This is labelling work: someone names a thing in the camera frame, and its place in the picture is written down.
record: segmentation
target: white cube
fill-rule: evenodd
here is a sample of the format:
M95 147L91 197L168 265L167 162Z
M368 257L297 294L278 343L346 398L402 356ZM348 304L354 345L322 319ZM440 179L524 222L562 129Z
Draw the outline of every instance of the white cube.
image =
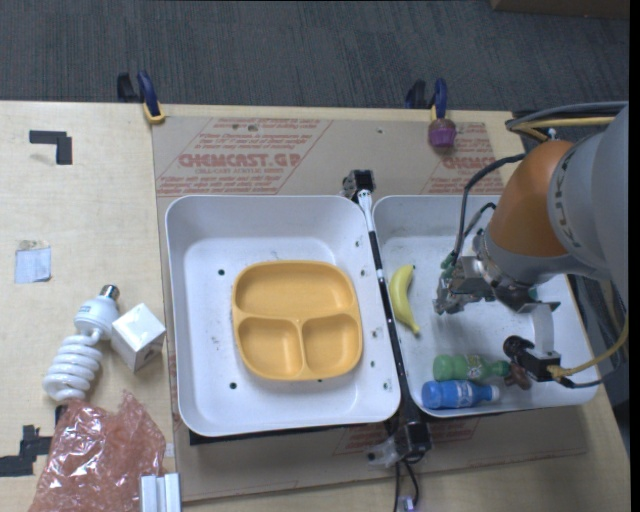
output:
M112 324L111 348L136 372L162 352L166 329L145 304L138 304Z

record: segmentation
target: green bottle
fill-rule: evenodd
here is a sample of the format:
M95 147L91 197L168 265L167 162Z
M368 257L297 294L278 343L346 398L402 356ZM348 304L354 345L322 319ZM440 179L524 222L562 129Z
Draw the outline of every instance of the green bottle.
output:
M484 357L440 354L433 361L433 378L443 380L472 380L482 382L491 377L506 377L511 368L507 361L488 362Z

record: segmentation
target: banana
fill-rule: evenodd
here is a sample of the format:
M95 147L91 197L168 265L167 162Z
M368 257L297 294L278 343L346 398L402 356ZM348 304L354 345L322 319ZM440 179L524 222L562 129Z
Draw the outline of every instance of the banana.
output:
M391 307L396 320L402 322L411 329L413 334L420 332L420 327L413 318L413 311L409 304L407 291L413 280L414 266L411 264L402 265L391 276L389 283L389 296L391 298Z

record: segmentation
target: yellow plate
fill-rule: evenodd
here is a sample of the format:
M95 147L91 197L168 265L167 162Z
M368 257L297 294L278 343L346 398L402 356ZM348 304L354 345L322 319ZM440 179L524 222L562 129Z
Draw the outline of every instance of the yellow plate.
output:
M326 379L360 360L357 296L335 265L306 260L251 265L236 277L231 303L240 355L260 377Z

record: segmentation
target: white tray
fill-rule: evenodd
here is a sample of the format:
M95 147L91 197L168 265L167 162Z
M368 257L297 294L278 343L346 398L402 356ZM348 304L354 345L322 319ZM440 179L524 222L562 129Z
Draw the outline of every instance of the white tray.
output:
M469 196L467 220L482 205L497 200L497 197ZM498 301L468 304L464 311L453 315L439 316L434 312L432 300L436 297L440 263L453 249L461 204L461 196L387 196L373 208L387 281L399 266L415 265L409 302L421 332L416 337L409 328L396 322L414 402L426 413L446 418L577 405L593 398L597 387L568 389L556 382L534 382L531 389L524 391L515 385L506 387L500 379L491 382L501 388L501 398L496 403L469 409L433 410L422 406L422 385L433 379L433 359L438 354L479 353L489 359L506 359L502 344L508 336L534 339L530 315L516 314ZM541 301L561 302L552 317L554 348L562 355L562 366L573 368L590 360L593 357L590 345L566 278L555 277L538 291ZM589 382L598 375L591 367L572 378L576 382Z
M340 196L186 196L166 213L178 406L207 437L374 423L391 417L400 389L371 245L360 208ZM317 260L350 277L360 305L363 353L324 381L263 379L233 337L238 273L262 261Z

